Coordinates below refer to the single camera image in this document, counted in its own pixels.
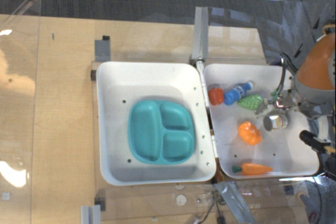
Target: blue bottle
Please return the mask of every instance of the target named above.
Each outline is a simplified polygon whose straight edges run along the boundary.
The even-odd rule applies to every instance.
[[[246,92],[252,89],[252,87],[253,87],[252,82],[248,81],[244,84],[240,84],[234,87],[232,90],[228,91],[227,93],[224,93],[224,104],[232,105],[234,102],[243,98],[246,95]]]

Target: wooden table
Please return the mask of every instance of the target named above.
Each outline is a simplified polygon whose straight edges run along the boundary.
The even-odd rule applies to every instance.
[[[193,26],[49,17],[40,19],[31,173],[33,224],[77,224],[80,223],[80,207],[93,205],[96,189],[90,71],[95,58],[94,40],[101,39],[102,35],[111,38],[113,59],[128,57],[131,60],[173,61],[178,56],[187,62]],[[209,51],[210,56],[243,57],[240,59],[243,62],[251,62],[251,59],[244,59],[249,54],[253,55],[255,63],[265,64],[255,29],[211,27]],[[256,208],[254,213],[270,216],[271,219],[282,210],[283,215],[289,217],[288,220],[296,218],[296,221],[307,221],[304,208],[295,197],[291,201],[290,207]],[[22,205],[11,206],[15,209],[3,216],[5,220],[13,220],[13,214],[19,214]],[[225,216],[227,223],[236,223],[228,210]],[[152,216],[104,223],[187,223],[192,217],[191,214]],[[214,211],[207,223],[215,223],[215,219]]]

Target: metal can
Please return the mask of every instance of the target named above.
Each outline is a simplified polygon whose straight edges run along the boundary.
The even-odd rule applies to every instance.
[[[284,114],[271,114],[264,117],[264,127],[267,131],[285,129],[288,126],[288,118]]]

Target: orange carrot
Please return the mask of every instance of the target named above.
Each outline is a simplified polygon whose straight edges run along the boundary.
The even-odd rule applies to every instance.
[[[260,131],[249,121],[243,122],[238,127],[238,134],[244,142],[251,146],[259,144],[263,139]]]
[[[272,167],[256,164],[256,163],[243,163],[241,167],[234,165],[232,167],[234,173],[243,172],[245,176],[260,175],[270,171],[273,171]]]

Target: green toy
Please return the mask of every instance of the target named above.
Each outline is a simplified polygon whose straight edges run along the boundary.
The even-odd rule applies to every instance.
[[[238,101],[238,105],[245,109],[257,110],[263,101],[264,100],[260,95],[251,94],[247,97],[240,99]]]

